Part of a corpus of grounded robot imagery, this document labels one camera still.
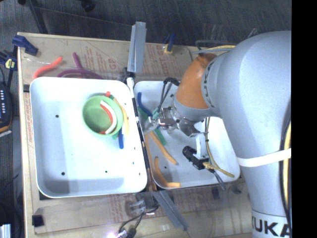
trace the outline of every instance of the white band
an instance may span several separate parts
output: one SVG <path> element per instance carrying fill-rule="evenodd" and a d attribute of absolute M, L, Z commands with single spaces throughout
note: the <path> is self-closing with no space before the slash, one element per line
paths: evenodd
<path fill-rule="evenodd" d="M 286 160 L 292 157 L 292 148 L 270 153 L 264 156 L 250 158 L 250 159 L 242 159 L 237 157 L 238 164 L 242 167 L 258 167 L 266 164 L 270 164 L 273 162 L 278 162 L 282 160 Z"/>

